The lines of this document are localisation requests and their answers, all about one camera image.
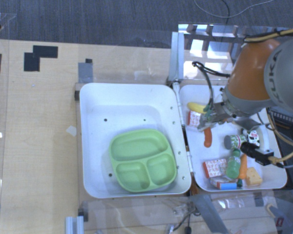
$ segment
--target green bottle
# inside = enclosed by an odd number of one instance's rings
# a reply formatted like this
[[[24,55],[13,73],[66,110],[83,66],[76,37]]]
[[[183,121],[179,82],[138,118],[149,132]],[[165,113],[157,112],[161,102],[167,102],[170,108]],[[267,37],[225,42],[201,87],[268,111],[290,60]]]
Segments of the green bottle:
[[[239,149],[234,149],[232,156],[228,158],[226,175],[229,178],[235,179],[239,176],[241,165],[240,153]]]

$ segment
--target gray carpet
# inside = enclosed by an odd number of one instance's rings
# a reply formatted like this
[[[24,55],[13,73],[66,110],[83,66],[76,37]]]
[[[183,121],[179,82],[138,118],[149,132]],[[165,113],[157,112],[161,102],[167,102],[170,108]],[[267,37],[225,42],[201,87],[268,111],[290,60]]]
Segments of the gray carpet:
[[[226,16],[220,0],[197,0]],[[266,0],[225,0],[233,15]],[[226,23],[199,10],[193,0],[0,0],[0,12],[16,13],[0,38],[70,43],[169,47],[179,23]],[[293,27],[293,0],[276,0],[228,20],[233,25]]]

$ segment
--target green divided tray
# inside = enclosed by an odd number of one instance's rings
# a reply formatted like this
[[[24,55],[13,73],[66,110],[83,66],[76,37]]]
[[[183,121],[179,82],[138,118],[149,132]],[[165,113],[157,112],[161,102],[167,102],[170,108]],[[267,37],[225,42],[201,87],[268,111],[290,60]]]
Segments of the green divided tray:
[[[141,129],[114,137],[109,157],[119,184],[140,193],[170,184],[177,175],[167,138],[154,129]]]

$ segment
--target sponge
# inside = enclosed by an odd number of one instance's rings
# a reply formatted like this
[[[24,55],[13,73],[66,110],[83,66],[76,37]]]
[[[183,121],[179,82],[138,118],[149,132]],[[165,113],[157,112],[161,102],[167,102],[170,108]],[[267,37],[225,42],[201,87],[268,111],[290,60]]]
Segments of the sponge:
[[[248,168],[246,171],[246,183],[247,185],[259,185],[263,182],[263,179],[260,177],[258,172],[254,167]]]

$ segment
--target white plastic container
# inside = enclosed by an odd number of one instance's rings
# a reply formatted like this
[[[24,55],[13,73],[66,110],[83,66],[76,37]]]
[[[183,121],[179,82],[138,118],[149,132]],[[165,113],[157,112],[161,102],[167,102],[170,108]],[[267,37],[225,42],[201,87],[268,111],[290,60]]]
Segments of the white plastic container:
[[[220,93],[213,87],[215,97]],[[205,104],[209,90],[204,85],[186,85],[180,90],[182,114],[186,120],[188,102]],[[96,198],[115,198],[141,195],[177,195],[190,188],[191,176],[186,147],[180,122],[177,99],[174,91],[164,85],[89,83],[80,91],[84,187]],[[264,121],[266,111],[261,112]],[[143,128],[156,129],[168,139],[177,164],[177,177],[168,186],[145,193],[130,193],[118,183],[108,156],[110,141],[118,134]],[[273,133],[261,128],[261,143],[275,151],[280,157]],[[223,124],[212,129],[213,142],[210,148],[203,145],[204,135],[193,128],[186,128],[192,156],[193,171],[197,184],[208,192],[219,192],[205,177],[203,162],[230,156],[225,149],[225,135],[237,134],[238,126]],[[282,188],[287,181],[284,169],[261,166],[248,158],[248,166],[254,166],[263,178],[260,186],[242,190],[264,190]]]

